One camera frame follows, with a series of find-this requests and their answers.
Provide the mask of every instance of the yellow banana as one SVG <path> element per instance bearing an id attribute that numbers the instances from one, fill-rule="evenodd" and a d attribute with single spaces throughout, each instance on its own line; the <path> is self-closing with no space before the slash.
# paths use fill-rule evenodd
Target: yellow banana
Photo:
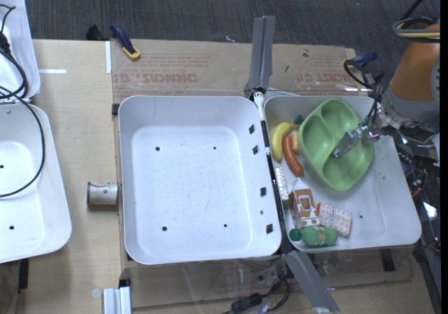
<path id="1" fill-rule="evenodd" d="M 282 153 L 282 147 L 281 142 L 283 140 L 283 137 L 291 131 L 292 128 L 296 127 L 297 125 L 292 122 L 281 122 L 276 127 L 274 127 L 271 131 L 271 136 L 269 137 L 269 142 L 271 145 L 271 154 L 272 157 L 280 161 L 281 160 L 281 153 Z"/>

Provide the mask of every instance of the pink patterned box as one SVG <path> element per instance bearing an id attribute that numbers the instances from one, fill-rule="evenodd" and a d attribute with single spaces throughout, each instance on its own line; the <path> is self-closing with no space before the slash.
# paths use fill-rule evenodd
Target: pink patterned box
<path id="1" fill-rule="evenodd" d="M 316 206 L 316 212 L 323 226 L 329 226 L 336 230 L 340 236 L 348 236 L 350 233 L 351 213 L 336 207 L 322 204 Z"/>

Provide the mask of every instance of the white plastic container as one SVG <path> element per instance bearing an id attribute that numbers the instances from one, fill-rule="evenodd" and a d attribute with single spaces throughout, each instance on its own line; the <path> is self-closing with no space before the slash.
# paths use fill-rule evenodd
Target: white plastic container
<path id="1" fill-rule="evenodd" d="M 268 129 L 311 112 L 328 97 L 278 96 L 265 102 Z M 364 118 L 367 97 L 342 97 Z M 137 96 L 118 111 L 125 246 L 141 264 L 263 257 L 281 231 L 260 114 L 244 97 Z M 304 163 L 314 199 L 353 214 L 337 245 L 354 250 L 418 241 L 421 224 L 393 143 L 384 136 L 372 166 L 349 191 L 326 186 Z M 287 183 L 297 178 L 284 167 Z M 292 229 L 288 211 L 287 231 Z"/>
<path id="2" fill-rule="evenodd" d="M 25 0 L 0 0 L 0 3 L 16 7 L 8 15 L 3 33 L 27 75 L 29 92 L 24 101 L 29 103 L 39 92 L 40 78 Z M 7 10 L 0 7 L 0 21 Z M 20 74 L 3 56 L 0 70 L 0 85 L 16 90 L 22 81 Z M 29 187 L 0 198 L 0 263 L 54 252 L 71 235 L 69 207 L 50 122 L 43 110 L 30 106 L 43 128 L 45 162 L 39 177 Z M 32 112 L 14 97 L 0 100 L 0 195 L 29 182 L 38 171 L 41 158 L 41 132 Z"/>

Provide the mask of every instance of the green bottle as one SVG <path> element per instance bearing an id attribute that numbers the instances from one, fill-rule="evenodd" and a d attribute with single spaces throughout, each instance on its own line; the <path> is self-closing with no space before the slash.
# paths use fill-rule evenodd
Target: green bottle
<path id="1" fill-rule="evenodd" d="M 329 226 L 305 226 L 290 230 L 289 238 L 295 242 L 302 240 L 309 247 L 321 247 L 335 245 L 337 232 Z"/>

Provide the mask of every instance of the green divided plate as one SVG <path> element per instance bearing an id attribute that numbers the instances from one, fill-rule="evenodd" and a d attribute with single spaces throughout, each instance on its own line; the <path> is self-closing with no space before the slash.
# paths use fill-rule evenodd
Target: green divided plate
<path id="1" fill-rule="evenodd" d="M 352 188 L 373 162 L 373 145 L 359 141 L 341 157 L 332 152 L 347 130 L 353 130 L 360 120 L 343 100 L 329 98 L 310 113 L 299 128 L 299 146 L 313 170 L 331 188 L 347 191 Z"/>

